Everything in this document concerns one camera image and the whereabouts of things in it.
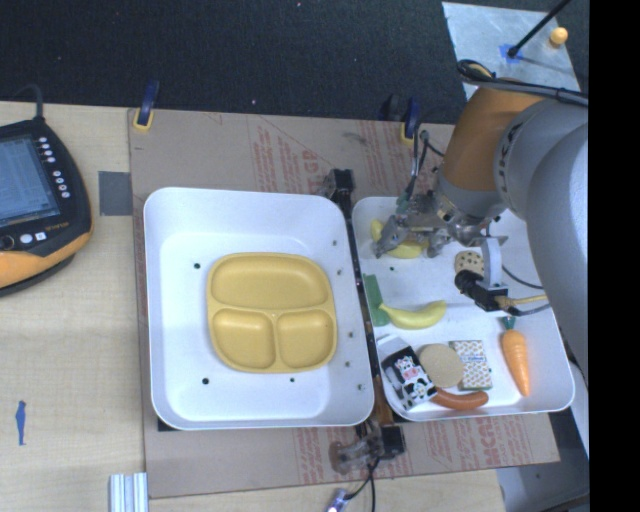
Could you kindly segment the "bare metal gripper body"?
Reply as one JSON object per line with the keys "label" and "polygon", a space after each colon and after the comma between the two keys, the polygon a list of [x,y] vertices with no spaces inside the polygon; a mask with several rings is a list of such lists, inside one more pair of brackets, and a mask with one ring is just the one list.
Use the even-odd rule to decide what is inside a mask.
{"label": "bare metal gripper body", "polygon": [[507,208],[495,192],[430,192],[412,197],[402,213],[403,241],[424,241],[434,230],[446,230],[451,241],[479,246],[491,222]]}

